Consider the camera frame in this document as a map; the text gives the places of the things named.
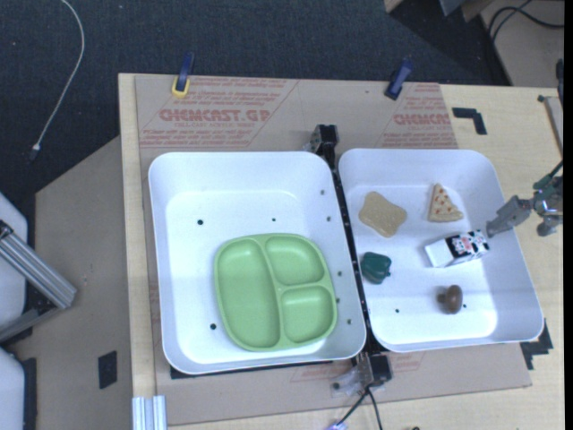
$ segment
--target gray carpet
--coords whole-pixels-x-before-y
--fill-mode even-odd
[[[422,82],[506,84],[478,19],[444,17],[438,0],[0,0],[0,191],[17,206],[118,134],[117,75],[177,73],[196,54],[208,75],[387,80],[404,56]]]

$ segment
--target toy pizza slice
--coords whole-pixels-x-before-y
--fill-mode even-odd
[[[456,221],[463,219],[464,214],[454,205],[445,188],[437,183],[433,187],[432,201],[430,202],[429,221]]]

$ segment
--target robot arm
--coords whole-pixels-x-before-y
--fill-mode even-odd
[[[563,175],[556,174],[563,167],[561,161],[557,167],[534,184],[534,196],[523,200],[512,196],[496,213],[497,217],[486,224],[488,237],[493,237],[503,231],[508,231],[525,221],[531,211],[535,211],[542,219],[537,226],[537,234],[541,237],[555,232],[555,228],[563,223]]]

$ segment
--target green plate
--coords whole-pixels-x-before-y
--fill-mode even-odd
[[[325,338],[337,321],[329,269],[319,248],[292,234],[244,236],[215,257],[223,323],[248,350],[280,350]]]

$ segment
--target blue clamp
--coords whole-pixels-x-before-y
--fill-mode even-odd
[[[173,86],[171,87],[171,93],[178,99],[183,99],[189,92],[189,86],[191,84],[191,78],[189,77],[192,75],[194,65],[195,54],[192,52],[185,54],[179,76],[175,78]]]
[[[398,71],[392,74],[392,80],[388,88],[384,91],[384,95],[392,100],[396,100],[402,91],[402,84],[413,70],[414,66],[412,65],[412,61],[409,58],[405,58]]]

